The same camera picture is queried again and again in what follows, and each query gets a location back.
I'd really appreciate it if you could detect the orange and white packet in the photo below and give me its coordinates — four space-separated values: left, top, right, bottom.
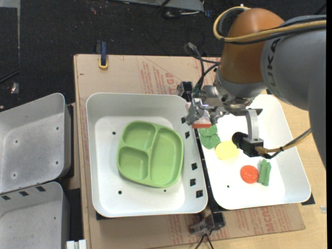
192 110 212 129

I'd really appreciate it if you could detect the black block with thin wires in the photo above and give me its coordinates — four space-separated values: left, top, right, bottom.
178 81 194 100
188 212 225 235

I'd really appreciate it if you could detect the black cylinder on white bracket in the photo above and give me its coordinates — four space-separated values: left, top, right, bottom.
231 108 265 158

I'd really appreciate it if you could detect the green broccoli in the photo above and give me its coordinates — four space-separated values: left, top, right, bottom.
198 124 222 150

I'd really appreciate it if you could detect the white plastic tray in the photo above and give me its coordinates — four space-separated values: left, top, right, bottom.
0 92 72 195
196 94 312 211
86 92 209 218
0 181 71 249

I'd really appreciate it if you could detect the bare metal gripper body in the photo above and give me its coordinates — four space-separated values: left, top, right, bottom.
197 85 254 116

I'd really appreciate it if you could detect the red tomato slice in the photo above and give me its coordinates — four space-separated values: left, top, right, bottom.
240 164 260 185

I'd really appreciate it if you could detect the green asparagus bundle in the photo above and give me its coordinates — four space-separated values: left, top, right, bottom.
257 158 272 187

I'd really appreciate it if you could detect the brown cardboard board red print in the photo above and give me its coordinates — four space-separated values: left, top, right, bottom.
73 53 306 249

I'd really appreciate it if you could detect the yellow round slice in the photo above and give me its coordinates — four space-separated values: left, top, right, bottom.
214 140 240 161

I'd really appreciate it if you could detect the green divided plate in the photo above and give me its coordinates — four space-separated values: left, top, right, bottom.
116 120 185 189

